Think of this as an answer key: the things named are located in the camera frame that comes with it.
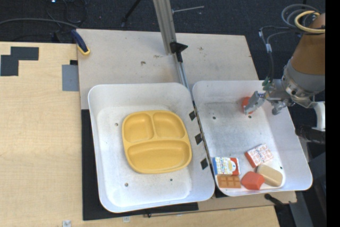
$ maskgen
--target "black cable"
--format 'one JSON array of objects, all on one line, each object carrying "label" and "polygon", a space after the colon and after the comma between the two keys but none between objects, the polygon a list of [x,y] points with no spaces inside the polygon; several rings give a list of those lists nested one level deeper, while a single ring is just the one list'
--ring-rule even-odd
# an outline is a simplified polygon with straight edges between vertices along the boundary
[{"label": "black cable", "polygon": [[8,22],[14,22],[14,21],[45,21],[45,22],[61,23],[61,24],[64,24],[64,25],[67,25],[67,26],[70,26],[70,27],[73,27],[73,28],[80,29],[80,27],[78,27],[74,24],[68,23],[68,22],[64,22],[64,21],[60,21],[60,20],[53,20],[53,19],[43,19],[43,18],[14,18],[14,19],[8,19],[8,20],[5,20],[5,21],[1,21],[0,25],[2,25],[4,23],[8,23]]},{"label": "black cable", "polygon": [[[296,9],[296,8],[300,8],[300,9],[289,12],[291,9]],[[294,33],[294,34],[299,33],[299,34],[304,34],[304,35],[319,35],[319,33],[309,33],[309,32],[306,32],[304,30],[301,30],[296,25],[290,23],[290,21],[292,19],[295,19],[295,17],[298,14],[300,14],[301,12],[304,12],[305,8],[309,8],[309,9],[315,11],[316,13],[320,13],[317,9],[315,9],[314,7],[309,6],[309,5],[305,5],[305,4],[289,5],[289,6],[285,7],[281,12],[281,19],[284,21],[284,23],[287,25],[287,27],[264,26],[264,27],[259,29],[260,38],[261,38],[262,42],[264,43],[264,45],[266,46],[268,57],[269,57],[269,70],[268,70],[268,74],[267,74],[267,78],[269,79],[269,82],[273,81],[274,72],[275,72],[274,58],[273,58],[271,45],[270,45],[270,40],[272,39],[272,37],[274,37],[276,35],[280,35],[280,34],[286,34],[286,33]],[[306,23],[307,23],[307,19],[310,19],[312,15],[313,15],[313,13],[305,16],[304,20],[302,21],[302,25],[305,26]],[[276,31],[277,30],[283,30],[283,31],[274,32],[266,38],[264,33],[263,33],[264,29],[274,29]]]},{"label": "black cable", "polygon": [[[48,16],[50,18],[53,18],[50,11],[49,10],[61,10],[63,11],[58,12],[59,14],[63,14],[64,17],[66,18],[66,21],[68,21],[69,23],[75,24],[81,24],[82,22],[84,22],[86,20],[86,5],[85,5],[85,1],[84,0],[43,0],[45,1],[45,12],[48,14]],[[59,9],[59,5],[57,5],[59,3],[63,4],[63,8]],[[71,11],[70,5],[74,5],[75,7],[81,9],[81,18],[82,20],[70,20],[70,16],[69,13]]]}]

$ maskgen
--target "wooden table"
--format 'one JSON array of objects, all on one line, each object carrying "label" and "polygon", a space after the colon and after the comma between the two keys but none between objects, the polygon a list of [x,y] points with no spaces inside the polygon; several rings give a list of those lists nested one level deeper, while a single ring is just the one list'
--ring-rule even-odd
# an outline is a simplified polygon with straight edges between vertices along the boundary
[{"label": "wooden table", "polygon": [[[92,32],[96,31],[79,30],[86,43],[88,37],[97,37]],[[105,31],[100,33],[102,34],[117,35],[115,32]],[[124,35],[128,39],[136,33],[129,36],[126,32]],[[231,36],[226,38],[230,40],[231,47],[232,41],[245,42],[242,37],[235,37],[236,40]],[[62,80],[62,66],[69,65],[70,60],[82,57],[79,58],[75,44],[8,42],[0,42],[0,55],[10,55],[11,47],[38,47],[39,60],[20,60],[18,76],[0,77],[2,226],[63,226],[63,221],[66,220],[71,222],[71,226],[221,226],[226,222],[228,226],[279,226],[273,203],[261,195],[218,199],[212,197],[199,203],[199,211],[180,215],[158,214],[151,218],[136,215],[129,218],[84,221],[81,166],[82,86],[80,91],[65,91]],[[189,63],[186,62],[187,69],[190,67]],[[253,79],[255,75],[253,69],[249,78]],[[276,192],[272,195],[284,203],[296,201],[294,192]]]}]

